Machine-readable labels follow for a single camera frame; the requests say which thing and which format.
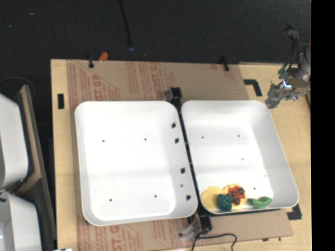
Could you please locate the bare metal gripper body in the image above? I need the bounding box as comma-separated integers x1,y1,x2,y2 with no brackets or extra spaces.
286,64,312,94

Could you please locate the black block with wires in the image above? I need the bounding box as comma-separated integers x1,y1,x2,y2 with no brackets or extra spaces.
180,214,213,239
164,86,182,104

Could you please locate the thin black rod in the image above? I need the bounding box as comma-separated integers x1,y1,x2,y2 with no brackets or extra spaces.
173,98,209,221

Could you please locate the yellow round biscuit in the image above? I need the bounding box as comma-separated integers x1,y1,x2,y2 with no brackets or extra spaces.
200,186,224,211

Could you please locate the toy pizza slice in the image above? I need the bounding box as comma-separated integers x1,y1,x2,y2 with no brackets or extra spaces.
221,184,248,210

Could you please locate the white plastic tray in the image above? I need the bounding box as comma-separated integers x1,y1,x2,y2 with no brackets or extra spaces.
74,100,199,227
180,99,300,215

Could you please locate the green toy pea pod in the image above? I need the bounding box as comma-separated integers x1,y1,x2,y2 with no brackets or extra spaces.
247,196,273,209

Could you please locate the brown cardboard board, red print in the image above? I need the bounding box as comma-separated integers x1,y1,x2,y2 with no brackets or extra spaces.
66,60,294,251

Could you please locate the green toy broccoli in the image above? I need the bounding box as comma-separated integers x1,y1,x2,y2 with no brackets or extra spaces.
217,192,234,211

